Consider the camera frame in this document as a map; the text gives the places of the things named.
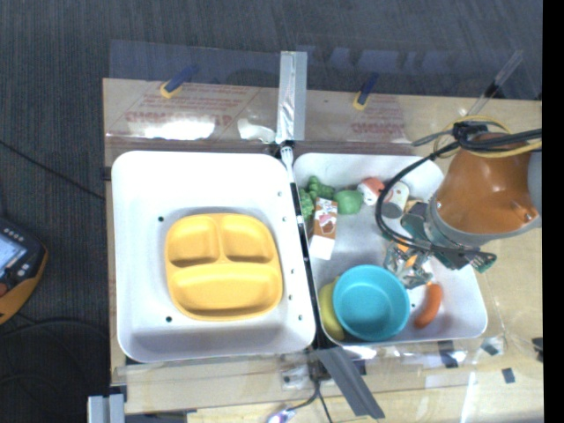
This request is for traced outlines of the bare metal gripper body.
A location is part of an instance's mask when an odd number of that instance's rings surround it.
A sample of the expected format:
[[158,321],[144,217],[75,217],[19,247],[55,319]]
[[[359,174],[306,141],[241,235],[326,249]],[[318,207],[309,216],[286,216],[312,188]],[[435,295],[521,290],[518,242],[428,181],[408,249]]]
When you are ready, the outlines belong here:
[[411,236],[409,244],[413,248],[433,254],[443,251],[443,236],[433,220],[427,203],[414,201],[401,217],[400,224]]

